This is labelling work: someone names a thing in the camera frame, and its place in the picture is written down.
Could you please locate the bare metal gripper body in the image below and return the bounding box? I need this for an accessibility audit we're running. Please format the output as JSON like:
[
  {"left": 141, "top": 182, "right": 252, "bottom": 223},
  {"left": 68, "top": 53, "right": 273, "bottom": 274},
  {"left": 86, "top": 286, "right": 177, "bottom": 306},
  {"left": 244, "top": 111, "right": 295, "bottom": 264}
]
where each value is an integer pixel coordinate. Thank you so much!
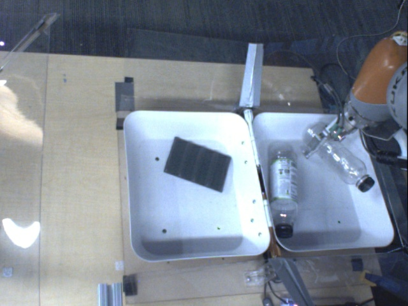
[{"left": 321, "top": 112, "right": 358, "bottom": 142}]

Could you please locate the clear plastic bottle black cap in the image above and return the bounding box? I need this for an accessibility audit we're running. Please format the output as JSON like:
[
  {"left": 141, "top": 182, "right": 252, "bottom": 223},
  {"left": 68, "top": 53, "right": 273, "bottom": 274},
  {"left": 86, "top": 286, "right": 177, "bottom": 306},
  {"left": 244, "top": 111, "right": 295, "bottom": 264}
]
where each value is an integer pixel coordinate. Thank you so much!
[{"left": 303, "top": 123, "right": 376, "bottom": 193}]

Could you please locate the clear bottle with green label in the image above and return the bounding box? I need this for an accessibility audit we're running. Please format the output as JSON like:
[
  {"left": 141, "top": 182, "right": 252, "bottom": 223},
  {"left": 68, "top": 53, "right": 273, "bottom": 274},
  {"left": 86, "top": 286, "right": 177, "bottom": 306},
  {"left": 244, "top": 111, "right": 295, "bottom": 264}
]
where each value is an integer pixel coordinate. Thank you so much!
[{"left": 268, "top": 149, "right": 300, "bottom": 239}]

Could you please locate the white plastic tray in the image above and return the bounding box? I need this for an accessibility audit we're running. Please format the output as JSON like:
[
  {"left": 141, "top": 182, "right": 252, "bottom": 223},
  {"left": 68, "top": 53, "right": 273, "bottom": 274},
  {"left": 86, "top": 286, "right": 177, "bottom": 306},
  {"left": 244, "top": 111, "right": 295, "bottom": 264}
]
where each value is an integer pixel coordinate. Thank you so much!
[
  {"left": 251, "top": 111, "right": 395, "bottom": 253},
  {"left": 122, "top": 110, "right": 272, "bottom": 263}
]

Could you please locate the black ribbed rectangular pad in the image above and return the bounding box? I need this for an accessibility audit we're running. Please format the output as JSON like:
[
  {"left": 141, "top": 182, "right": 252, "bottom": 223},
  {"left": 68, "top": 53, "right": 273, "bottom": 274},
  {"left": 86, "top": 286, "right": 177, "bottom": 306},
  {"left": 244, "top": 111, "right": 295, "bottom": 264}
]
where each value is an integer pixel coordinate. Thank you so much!
[{"left": 163, "top": 136, "right": 233, "bottom": 194}]

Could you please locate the pale wood board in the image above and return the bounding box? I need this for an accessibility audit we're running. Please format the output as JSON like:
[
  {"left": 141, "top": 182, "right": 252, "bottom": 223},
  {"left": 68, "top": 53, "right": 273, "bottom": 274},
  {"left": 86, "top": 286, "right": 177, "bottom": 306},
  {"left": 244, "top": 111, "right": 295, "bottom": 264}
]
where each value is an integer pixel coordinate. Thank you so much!
[{"left": 115, "top": 57, "right": 383, "bottom": 306}]

